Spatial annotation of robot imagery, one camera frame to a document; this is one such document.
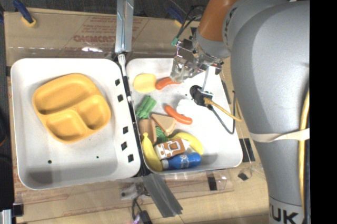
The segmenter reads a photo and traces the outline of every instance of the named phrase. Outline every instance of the toy banana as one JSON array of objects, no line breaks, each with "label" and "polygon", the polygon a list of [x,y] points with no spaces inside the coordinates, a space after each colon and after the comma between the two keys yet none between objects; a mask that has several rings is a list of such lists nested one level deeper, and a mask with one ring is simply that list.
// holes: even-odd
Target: toy banana
[{"label": "toy banana", "polygon": [[193,135],[188,134],[188,133],[177,133],[173,137],[168,138],[169,140],[174,140],[174,139],[184,139],[188,142],[190,142],[190,146],[193,148],[194,151],[202,155],[204,153],[204,147],[201,144],[201,142]]},{"label": "toy banana", "polygon": [[163,165],[159,160],[159,157],[157,156],[156,152],[154,151],[152,142],[148,138],[148,133],[144,133],[143,135],[144,139],[142,141],[142,147],[147,165],[155,171],[162,171]]}]

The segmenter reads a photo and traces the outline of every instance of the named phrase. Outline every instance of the toy bread slice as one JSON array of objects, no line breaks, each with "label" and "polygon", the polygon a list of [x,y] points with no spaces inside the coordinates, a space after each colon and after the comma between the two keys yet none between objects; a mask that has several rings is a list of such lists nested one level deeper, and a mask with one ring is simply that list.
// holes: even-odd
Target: toy bread slice
[{"label": "toy bread slice", "polygon": [[151,114],[151,118],[163,130],[166,136],[172,134],[174,131],[176,120],[173,117]]},{"label": "toy bread slice", "polygon": [[138,128],[141,134],[141,141],[143,141],[144,133],[148,133],[148,138],[152,144],[155,145],[157,142],[155,122],[152,119],[141,119],[138,122]]}]

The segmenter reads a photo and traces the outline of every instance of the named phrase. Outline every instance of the yellow cable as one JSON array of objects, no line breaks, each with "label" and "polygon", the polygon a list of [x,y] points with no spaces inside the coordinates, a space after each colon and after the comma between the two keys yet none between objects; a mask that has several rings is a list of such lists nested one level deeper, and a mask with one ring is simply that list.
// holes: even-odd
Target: yellow cable
[{"label": "yellow cable", "polygon": [[208,105],[208,104],[213,105],[213,106],[215,106],[216,108],[220,109],[222,112],[224,112],[226,115],[230,116],[231,118],[233,118],[233,119],[235,119],[235,120],[237,120],[237,121],[239,121],[239,122],[242,121],[241,118],[238,118],[238,117],[236,117],[236,116],[233,116],[230,112],[228,112],[227,110],[225,110],[224,108],[222,108],[220,105],[216,104],[216,103],[215,103],[214,101],[212,101],[211,99],[204,97],[204,101],[205,101],[205,104],[206,104],[206,105]]},{"label": "yellow cable", "polygon": [[[308,90],[302,108],[300,130],[306,129],[306,125],[308,122],[309,105],[310,105],[310,94]],[[305,140],[299,141],[299,177],[300,177],[300,192],[303,210],[304,210],[304,165],[305,165],[304,159],[305,159]]]}]

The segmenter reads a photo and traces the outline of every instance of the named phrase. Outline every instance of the brown chocolate milk carton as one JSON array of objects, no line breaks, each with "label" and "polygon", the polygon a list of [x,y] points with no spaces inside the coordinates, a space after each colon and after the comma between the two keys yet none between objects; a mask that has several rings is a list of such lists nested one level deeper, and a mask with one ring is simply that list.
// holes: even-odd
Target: brown chocolate milk carton
[{"label": "brown chocolate milk carton", "polygon": [[162,160],[184,153],[189,147],[189,144],[188,141],[179,138],[156,145],[154,151],[159,159]]}]

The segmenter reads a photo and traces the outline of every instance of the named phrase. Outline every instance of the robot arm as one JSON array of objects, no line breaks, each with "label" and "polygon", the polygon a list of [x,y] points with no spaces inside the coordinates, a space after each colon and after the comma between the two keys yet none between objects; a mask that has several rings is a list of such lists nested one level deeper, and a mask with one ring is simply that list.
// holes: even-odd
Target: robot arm
[{"label": "robot arm", "polygon": [[299,177],[303,139],[265,139],[303,130],[309,27],[310,1],[210,0],[192,47],[177,45],[171,71],[183,82],[231,57],[235,94],[266,175],[270,223],[310,223]]}]

